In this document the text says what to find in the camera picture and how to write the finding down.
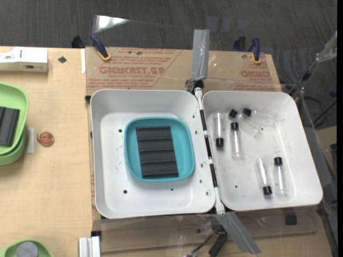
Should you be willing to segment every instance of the stack of green bowls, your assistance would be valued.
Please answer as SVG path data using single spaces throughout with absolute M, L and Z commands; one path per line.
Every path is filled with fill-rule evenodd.
M 0 82 L 0 107 L 19 110 L 19 118 L 12 146 L 0 145 L 0 165 L 7 165 L 19 159 L 25 148 L 28 97 L 21 88 Z

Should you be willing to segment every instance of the black rectangular object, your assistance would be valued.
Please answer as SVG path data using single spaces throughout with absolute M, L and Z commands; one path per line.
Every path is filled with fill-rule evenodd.
M 178 177 L 170 126 L 137 127 L 136 133 L 142 177 Z
M 19 109 L 0 107 L 0 145 L 11 147 L 19 119 Z

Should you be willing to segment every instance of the transparent plastic sheet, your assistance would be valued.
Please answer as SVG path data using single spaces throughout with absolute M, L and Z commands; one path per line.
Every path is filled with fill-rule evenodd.
M 145 72 L 144 75 L 153 76 L 144 77 L 144 79 L 153 79 L 148 81 L 144 89 L 184 90 L 187 88 L 187 82 L 191 76 L 191 49 L 195 28 L 131 20 L 118 21 L 121 22 L 110 24 L 109 29 L 104 30 L 99 27 L 95 30 L 103 43 L 109 47 L 108 52 L 114 56 L 114 59 L 105 63 L 97 56 L 95 47 L 86 50 L 88 95 L 92 95 L 101 88 L 135 89 L 139 82 L 137 79 L 142 78 L 135 75 L 141 75 L 142 72 Z M 311 54 L 315 54 L 318 50 L 316 47 L 304 48 L 300 51 L 303 54 L 299 56 L 297 53 L 299 51 L 264 48 L 263 41 L 260 40 L 261 51 L 266 54 L 262 53 L 260 66 L 262 69 L 259 69 L 250 64 L 251 52 L 231 52 L 233 42 L 227 41 L 227 39 L 232 39 L 232 36 L 228 34 L 229 31 L 216 30 L 212 21 L 209 20 L 206 27 L 201 28 L 211 30 L 209 70 L 208 78 L 204 81 L 204 93 L 211 90 L 289 93 L 303 74 L 302 71 L 312 63 Z M 247 35 L 253 26 L 254 24 L 246 24 L 241 29 L 235 29 L 233 33 L 238 39 L 242 34 Z M 149 63 L 153 64 L 141 64 L 144 60 L 150 60 Z M 99 79 L 98 74 L 107 74 L 107 77 L 100 81 L 103 84 L 93 84 L 100 85 L 95 88 L 90 82 L 98 82 L 91 80 Z M 132 84 L 130 80 L 129 84 L 121 81 L 127 79 L 128 75 L 131 75 L 129 78 Z M 110 82 L 113 79 L 113 82 L 121 82 L 121 84 L 111 86 L 111 84 L 106 84 L 108 82 L 106 79 Z M 299 110 L 304 127 L 313 128 L 308 108 L 302 97 L 300 103 L 303 105 L 299 106 Z M 333 253 L 335 251 L 334 235 L 330 233 L 330 226 L 332 224 L 334 226 L 332 217 L 335 215 L 336 208 L 337 204 L 324 201 L 321 205 L 311 207 L 236 212 L 236 214 L 257 243 L 261 251 L 258 256 L 275 256 L 275 251 L 278 251 L 278 256 L 304 254 L 324 256 L 330 251 Z M 196 252 L 198 256 L 208 256 L 208 251 L 214 245 L 218 235 L 215 230 L 219 224 L 215 216 L 209 212 L 205 215 L 109 220 L 102 217 L 94 205 L 93 231 L 102 231 L 102 252 L 105 256 L 112 256 L 112 254 L 113 256 L 151 255 L 156 253 L 156 250 L 159 251 L 160 256 L 185 256 L 209 239 Z M 245 256 L 230 237 L 218 256 L 226 254 Z

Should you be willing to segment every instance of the gray tape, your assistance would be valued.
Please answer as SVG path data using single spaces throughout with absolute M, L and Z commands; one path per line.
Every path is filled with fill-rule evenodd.
M 195 29 L 193 36 L 192 76 L 193 81 L 203 80 L 208 74 L 210 30 Z
M 261 253 L 251 235 L 234 212 L 226 212 L 224 215 L 216 215 L 215 218 L 217 218 L 219 223 L 223 226 L 242 252 L 249 252 L 251 254 Z

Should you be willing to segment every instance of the gray carpet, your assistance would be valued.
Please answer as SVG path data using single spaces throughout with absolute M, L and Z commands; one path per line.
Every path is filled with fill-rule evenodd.
M 337 5 L 338 0 L 0 0 L 0 45 L 70 48 L 79 35 L 90 46 L 96 14 L 167 28 L 154 35 L 143 23 L 134 36 L 118 30 L 106 38 L 107 46 L 191 49 L 192 29 L 208 28 L 211 50 L 232 50 L 240 36 L 248 48 L 259 38 L 280 80 L 293 85 L 337 30 Z M 316 122 L 318 129 L 337 124 L 332 90 L 337 59 L 322 63 L 304 89 L 311 120 L 332 105 Z

